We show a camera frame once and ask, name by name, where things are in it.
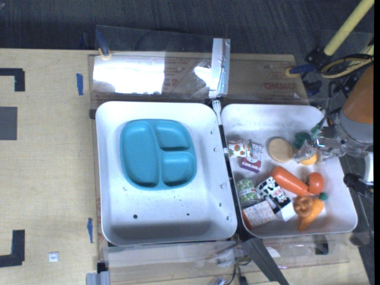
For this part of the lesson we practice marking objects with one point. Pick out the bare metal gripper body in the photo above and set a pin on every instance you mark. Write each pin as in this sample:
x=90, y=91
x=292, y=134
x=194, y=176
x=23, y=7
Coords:
x=332, y=142

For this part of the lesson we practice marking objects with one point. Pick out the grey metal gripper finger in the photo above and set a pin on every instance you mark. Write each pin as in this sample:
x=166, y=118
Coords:
x=306, y=150

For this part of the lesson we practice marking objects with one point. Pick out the yellow round fruit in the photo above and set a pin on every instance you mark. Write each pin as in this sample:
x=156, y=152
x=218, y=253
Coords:
x=310, y=160

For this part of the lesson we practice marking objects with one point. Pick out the green broccoli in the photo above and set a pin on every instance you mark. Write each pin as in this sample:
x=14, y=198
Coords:
x=301, y=138

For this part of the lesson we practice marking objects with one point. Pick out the tan round biscuit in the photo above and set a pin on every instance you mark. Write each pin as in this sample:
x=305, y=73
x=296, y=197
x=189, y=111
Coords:
x=280, y=150

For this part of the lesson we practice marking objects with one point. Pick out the orange tomato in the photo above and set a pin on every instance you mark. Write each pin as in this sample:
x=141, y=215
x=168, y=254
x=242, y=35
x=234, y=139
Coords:
x=316, y=183

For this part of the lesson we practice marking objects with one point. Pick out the orange sausage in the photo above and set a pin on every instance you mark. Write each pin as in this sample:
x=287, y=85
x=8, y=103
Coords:
x=288, y=180

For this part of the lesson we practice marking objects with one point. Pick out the white packet with red print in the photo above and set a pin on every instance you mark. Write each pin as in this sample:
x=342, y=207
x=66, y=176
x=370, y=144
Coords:
x=257, y=151

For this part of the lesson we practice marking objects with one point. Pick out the black and white cow carton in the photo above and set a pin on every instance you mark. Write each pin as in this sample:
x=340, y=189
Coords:
x=273, y=191

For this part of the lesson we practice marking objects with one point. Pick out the brown doughnut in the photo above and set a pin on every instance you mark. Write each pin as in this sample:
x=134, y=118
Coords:
x=303, y=206

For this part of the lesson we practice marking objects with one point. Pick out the purple packet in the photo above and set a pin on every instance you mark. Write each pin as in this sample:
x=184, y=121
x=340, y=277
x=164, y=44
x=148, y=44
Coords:
x=250, y=165

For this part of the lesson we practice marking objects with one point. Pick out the orange carrot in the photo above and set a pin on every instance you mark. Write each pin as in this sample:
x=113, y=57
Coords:
x=311, y=214

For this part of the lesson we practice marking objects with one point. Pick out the white plastic tray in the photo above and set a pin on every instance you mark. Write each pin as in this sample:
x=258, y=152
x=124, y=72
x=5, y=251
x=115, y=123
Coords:
x=166, y=212
x=332, y=212

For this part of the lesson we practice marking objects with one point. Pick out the white carton with orange print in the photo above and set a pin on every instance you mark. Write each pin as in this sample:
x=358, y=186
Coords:
x=237, y=148

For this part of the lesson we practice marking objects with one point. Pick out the green patterned can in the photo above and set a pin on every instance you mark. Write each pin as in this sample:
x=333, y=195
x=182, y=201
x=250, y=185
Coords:
x=247, y=191

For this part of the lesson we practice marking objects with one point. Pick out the orange and white carton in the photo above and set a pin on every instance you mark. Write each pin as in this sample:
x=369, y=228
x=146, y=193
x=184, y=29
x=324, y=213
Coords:
x=259, y=214

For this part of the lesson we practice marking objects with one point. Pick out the blue divided plate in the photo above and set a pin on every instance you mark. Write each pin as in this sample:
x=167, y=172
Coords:
x=139, y=156

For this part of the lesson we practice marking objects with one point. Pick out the black cylinder on white bracket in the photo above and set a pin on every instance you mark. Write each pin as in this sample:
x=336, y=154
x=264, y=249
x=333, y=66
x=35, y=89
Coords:
x=354, y=183

